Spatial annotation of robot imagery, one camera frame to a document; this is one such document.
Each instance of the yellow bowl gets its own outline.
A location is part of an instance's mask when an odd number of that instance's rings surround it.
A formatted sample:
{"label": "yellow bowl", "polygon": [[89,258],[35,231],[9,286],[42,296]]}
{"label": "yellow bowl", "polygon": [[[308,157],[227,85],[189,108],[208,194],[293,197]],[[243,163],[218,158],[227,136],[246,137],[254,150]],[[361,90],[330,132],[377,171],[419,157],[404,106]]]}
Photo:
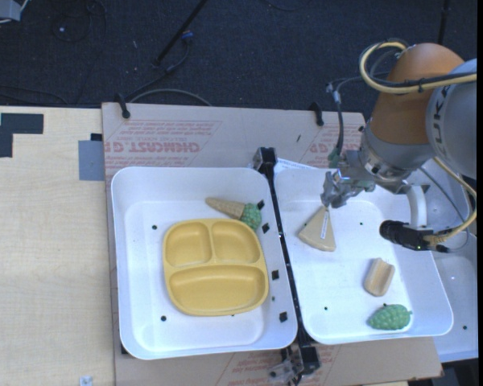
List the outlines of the yellow bowl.
{"label": "yellow bowl", "polygon": [[174,224],[163,239],[163,268],[170,299],[185,314],[239,314],[260,306],[268,295],[258,236],[240,220]]}

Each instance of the white tray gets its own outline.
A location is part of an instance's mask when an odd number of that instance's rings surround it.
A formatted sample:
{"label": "white tray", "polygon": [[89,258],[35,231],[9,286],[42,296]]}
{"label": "white tray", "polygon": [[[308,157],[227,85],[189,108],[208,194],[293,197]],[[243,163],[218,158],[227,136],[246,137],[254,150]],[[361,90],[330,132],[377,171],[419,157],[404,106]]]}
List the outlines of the white tray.
{"label": "white tray", "polygon": [[[257,235],[269,294],[254,310],[190,316],[171,302],[163,275],[165,232],[182,220],[225,217],[206,197],[264,201]],[[280,349],[293,342],[297,320],[265,177],[246,168],[127,167],[111,183],[118,269],[120,338],[139,359]],[[279,278],[273,279],[277,271]]]}
{"label": "white tray", "polygon": [[[319,343],[339,344],[376,339],[444,335],[452,328],[452,310],[432,253],[414,252],[379,235],[384,220],[410,221],[405,195],[380,187],[330,208],[336,241],[334,252],[305,244],[298,233],[321,207],[326,170],[289,169],[275,177],[275,190],[285,231],[304,328]],[[364,286],[374,258],[395,266],[385,295],[375,297]],[[367,318],[386,304],[412,310],[410,324],[399,331],[370,327]]]}

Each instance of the tray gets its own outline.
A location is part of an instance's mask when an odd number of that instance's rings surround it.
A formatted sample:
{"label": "tray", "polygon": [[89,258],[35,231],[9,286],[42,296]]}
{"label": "tray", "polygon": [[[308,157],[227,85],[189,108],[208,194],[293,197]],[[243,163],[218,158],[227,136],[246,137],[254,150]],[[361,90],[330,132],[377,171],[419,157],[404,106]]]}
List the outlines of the tray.
{"label": "tray", "polygon": [[[195,316],[178,309],[166,287],[163,238],[176,223],[227,220],[207,197],[263,202],[256,231],[269,277],[268,295],[244,313]],[[297,334],[295,306],[266,178],[248,168],[121,169],[111,183],[123,347],[138,359],[281,349]]]}
{"label": "tray", "polygon": [[185,220],[163,240],[168,294],[186,314],[222,316],[261,305],[268,273],[258,236],[240,220]]}
{"label": "tray", "polygon": [[[304,243],[298,234],[321,207],[326,170],[289,169],[275,177],[300,310],[306,332],[319,343],[340,344],[376,339],[439,336],[452,328],[452,309],[430,251],[415,252],[379,234],[384,220],[410,221],[405,195],[376,187],[347,204],[330,208],[336,241],[333,252]],[[383,296],[364,288],[376,258],[395,267]],[[376,330],[366,320],[383,304],[402,304],[413,313],[397,331]]]}

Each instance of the yellow cable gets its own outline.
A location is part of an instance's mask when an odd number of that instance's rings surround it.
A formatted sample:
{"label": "yellow cable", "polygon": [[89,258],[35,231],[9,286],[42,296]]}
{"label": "yellow cable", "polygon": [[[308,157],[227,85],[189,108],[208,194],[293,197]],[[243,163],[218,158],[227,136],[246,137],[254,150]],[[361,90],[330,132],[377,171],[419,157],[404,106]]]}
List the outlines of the yellow cable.
{"label": "yellow cable", "polygon": [[360,74],[363,80],[371,87],[375,88],[379,92],[386,92],[390,94],[406,94],[410,92],[418,92],[419,88],[422,87],[422,89],[431,89],[431,88],[437,88],[441,86],[447,86],[450,84],[458,84],[458,83],[468,83],[470,81],[476,81],[477,80],[477,73],[472,73],[469,74],[468,76],[461,76],[461,77],[453,77],[451,78],[450,75],[447,76],[447,79],[437,81],[437,82],[431,82],[431,83],[426,83],[426,84],[421,84],[421,85],[412,85],[410,87],[388,87],[383,84],[379,84],[372,80],[369,76],[369,74],[366,71],[366,62],[367,59],[369,58],[370,54],[379,49],[379,48],[384,48],[384,47],[396,47],[400,48],[403,51],[407,49],[407,46],[401,42],[394,41],[394,42],[384,42],[384,43],[376,43],[373,46],[369,47],[364,51],[364,53],[361,55],[360,59]]}
{"label": "yellow cable", "polygon": [[424,240],[430,243],[430,246],[436,246],[439,243],[444,243],[446,240],[450,239],[451,237],[455,236],[457,233],[465,230],[476,218],[477,218],[477,193],[474,189],[472,189],[464,180],[460,178],[456,173],[454,173],[449,167],[447,167],[439,158],[433,158],[435,162],[442,167],[445,171],[449,173],[449,175],[455,179],[459,184],[461,184],[465,190],[467,190],[470,195],[474,198],[474,210],[467,218],[467,220],[462,223],[457,228],[454,228],[447,234],[437,234],[437,235],[430,235],[425,236]]}

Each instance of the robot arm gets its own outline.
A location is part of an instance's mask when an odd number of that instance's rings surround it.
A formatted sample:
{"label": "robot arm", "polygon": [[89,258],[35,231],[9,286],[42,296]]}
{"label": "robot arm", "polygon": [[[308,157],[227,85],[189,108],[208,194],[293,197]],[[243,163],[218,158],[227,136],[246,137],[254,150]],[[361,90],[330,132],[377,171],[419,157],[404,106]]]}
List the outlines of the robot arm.
{"label": "robot arm", "polygon": [[[387,80],[374,78],[366,70],[370,54],[383,47],[401,50]],[[326,174],[320,195],[326,207],[343,206],[349,197],[372,191],[376,185],[416,198],[419,194],[406,180],[430,158],[446,170],[477,178],[476,60],[464,62],[434,43],[408,47],[403,42],[387,41],[363,52],[360,72],[380,95],[362,134],[360,149],[347,150],[336,172]],[[408,226],[415,229],[416,224]],[[418,230],[413,234],[406,230],[404,235],[411,236],[400,239],[401,227],[394,222],[383,225],[382,235],[411,248],[443,241],[430,236],[429,231]]]}

